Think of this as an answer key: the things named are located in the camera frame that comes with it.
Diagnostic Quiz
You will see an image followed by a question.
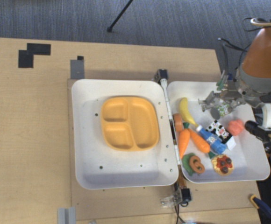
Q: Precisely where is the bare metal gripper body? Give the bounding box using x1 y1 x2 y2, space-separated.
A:
217 82 271 109

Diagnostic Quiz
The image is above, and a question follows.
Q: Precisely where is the white plastic tray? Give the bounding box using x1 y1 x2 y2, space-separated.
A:
71 78 179 191
166 80 271 184

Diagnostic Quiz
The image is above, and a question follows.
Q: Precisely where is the blue bottle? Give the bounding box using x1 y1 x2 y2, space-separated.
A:
195 125 228 155

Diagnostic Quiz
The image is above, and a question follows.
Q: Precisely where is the orange sausage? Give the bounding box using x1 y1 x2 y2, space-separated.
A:
172 113 185 133

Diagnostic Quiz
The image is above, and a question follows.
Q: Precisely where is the thin black and white rod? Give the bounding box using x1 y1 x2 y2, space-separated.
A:
160 77 182 166

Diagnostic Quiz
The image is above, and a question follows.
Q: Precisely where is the orange divided plate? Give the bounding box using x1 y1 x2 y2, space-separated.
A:
100 96 160 152

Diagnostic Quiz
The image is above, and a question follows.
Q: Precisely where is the yellow banana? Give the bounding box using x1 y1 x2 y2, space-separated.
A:
178 97 199 127

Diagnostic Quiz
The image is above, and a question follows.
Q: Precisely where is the grey can with green print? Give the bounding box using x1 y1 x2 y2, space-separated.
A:
210 101 235 120

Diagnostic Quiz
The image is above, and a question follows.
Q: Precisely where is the green toy lettuce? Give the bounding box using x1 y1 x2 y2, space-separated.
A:
181 152 198 177

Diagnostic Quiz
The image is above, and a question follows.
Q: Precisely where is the black cylinder on white bracket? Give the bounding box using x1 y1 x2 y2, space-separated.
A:
244 103 271 142

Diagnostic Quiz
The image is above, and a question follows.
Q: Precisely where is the cow print carton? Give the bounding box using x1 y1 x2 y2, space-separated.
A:
205 119 237 152

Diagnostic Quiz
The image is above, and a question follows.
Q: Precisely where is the brown pretzel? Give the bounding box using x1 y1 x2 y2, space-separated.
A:
188 155 206 175

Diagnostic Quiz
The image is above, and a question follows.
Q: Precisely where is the orange carrot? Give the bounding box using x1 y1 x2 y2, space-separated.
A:
178 122 191 160
187 127 211 154

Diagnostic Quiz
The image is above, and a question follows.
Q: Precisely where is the black block with thin wires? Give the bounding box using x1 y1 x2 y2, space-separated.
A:
155 69 169 82
180 187 193 207

